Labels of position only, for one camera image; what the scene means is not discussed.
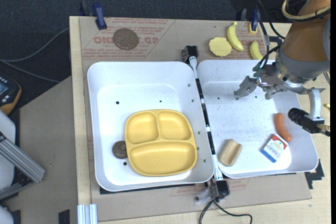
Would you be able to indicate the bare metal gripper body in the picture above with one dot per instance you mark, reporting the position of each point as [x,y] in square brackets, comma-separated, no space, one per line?
[273,77]

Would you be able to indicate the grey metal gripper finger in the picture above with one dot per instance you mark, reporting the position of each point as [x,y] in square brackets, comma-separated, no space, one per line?
[273,92]
[245,87]

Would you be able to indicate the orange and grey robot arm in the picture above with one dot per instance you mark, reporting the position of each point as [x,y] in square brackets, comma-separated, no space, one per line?
[304,42]

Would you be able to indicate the white plastic tray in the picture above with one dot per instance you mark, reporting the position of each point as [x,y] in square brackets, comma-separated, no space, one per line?
[244,118]
[147,86]

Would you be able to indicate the yellow banana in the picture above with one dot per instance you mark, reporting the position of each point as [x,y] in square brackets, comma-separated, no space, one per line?
[255,51]
[234,38]

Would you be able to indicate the orange sausage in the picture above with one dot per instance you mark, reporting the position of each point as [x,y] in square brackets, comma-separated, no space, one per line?
[282,126]

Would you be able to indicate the thin black and white rod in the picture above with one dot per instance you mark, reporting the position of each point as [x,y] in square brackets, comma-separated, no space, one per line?
[202,102]

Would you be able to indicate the yellow round biscuit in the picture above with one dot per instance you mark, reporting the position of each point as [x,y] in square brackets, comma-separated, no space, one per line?
[220,46]

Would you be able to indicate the small yellow block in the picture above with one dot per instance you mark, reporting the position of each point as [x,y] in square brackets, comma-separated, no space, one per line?
[253,31]

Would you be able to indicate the white blue and red carton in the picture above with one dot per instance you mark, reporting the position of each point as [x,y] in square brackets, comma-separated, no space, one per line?
[274,148]

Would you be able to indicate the tan bread roll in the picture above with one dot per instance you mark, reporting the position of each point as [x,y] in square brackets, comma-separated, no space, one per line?
[230,152]

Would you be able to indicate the brown cardboard board red print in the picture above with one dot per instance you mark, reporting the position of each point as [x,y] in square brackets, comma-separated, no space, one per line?
[162,34]

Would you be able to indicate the yellow divided plate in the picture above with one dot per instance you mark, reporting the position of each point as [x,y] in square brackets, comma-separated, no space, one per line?
[160,143]

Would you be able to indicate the large brown round biscuit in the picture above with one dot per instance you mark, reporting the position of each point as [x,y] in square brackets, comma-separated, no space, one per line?
[125,38]

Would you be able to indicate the small brown doughnut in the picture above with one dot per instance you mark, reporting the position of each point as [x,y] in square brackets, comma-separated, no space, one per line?
[119,149]

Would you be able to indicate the black cylinder on white bracket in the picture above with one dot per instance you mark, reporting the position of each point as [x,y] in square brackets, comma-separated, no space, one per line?
[315,105]

